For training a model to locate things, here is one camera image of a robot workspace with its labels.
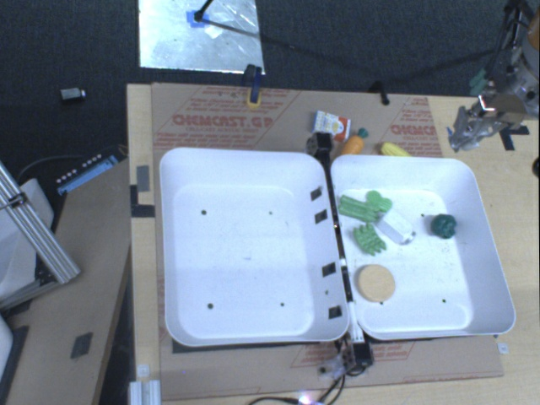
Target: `black clamp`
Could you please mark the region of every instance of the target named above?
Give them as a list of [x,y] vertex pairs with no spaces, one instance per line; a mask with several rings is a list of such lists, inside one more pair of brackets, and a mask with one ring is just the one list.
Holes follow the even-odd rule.
[[242,75],[242,86],[249,87],[247,104],[257,108],[261,104],[262,68],[248,64]]

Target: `green toy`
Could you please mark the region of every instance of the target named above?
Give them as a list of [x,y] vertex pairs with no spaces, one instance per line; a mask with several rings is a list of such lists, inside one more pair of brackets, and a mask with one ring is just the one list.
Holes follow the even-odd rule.
[[372,224],[361,225],[354,229],[354,239],[362,251],[369,253],[373,257],[375,253],[380,253],[386,249],[386,243],[377,235]]
[[339,207],[337,210],[340,214],[359,219],[366,223],[375,222],[379,218],[377,209],[371,204],[358,201],[346,195],[342,195],[339,198]]
[[365,195],[368,203],[376,208],[378,212],[386,213],[392,208],[392,200],[384,198],[378,191],[369,191]]
[[442,239],[450,239],[456,233],[456,218],[451,214],[438,214],[431,221],[431,231]]

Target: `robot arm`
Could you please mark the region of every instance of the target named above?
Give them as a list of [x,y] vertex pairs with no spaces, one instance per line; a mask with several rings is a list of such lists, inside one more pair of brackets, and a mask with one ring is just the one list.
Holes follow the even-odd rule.
[[[510,19],[516,9],[520,18]],[[540,8],[533,14],[525,0],[508,2],[494,55],[473,80],[478,102],[469,110],[462,106],[454,130],[449,129],[454,151],[475,149],[505,127],[517,129],[525,119],[538,119],[539,24]]]

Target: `green ball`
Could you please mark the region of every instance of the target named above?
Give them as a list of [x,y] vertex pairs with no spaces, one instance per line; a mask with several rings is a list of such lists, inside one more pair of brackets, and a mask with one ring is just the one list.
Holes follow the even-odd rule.
[[451,214],[438,214],[431,221],[431,231],[442,239],[450,239],[456,234],[456,218]]

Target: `metal frame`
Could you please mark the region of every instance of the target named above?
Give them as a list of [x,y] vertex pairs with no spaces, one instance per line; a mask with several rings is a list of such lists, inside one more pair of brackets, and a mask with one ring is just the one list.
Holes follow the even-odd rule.
[[36,280],[11,294],[7,299],[0,300],[0,310],[5,311],[57,285],[66,284],[80,273],[80,269],[62,249],[51,230],[41,221],[2,161],[0,161],[0,206],[8,211],[11,219],[35,248],[56,281],[42,285]]

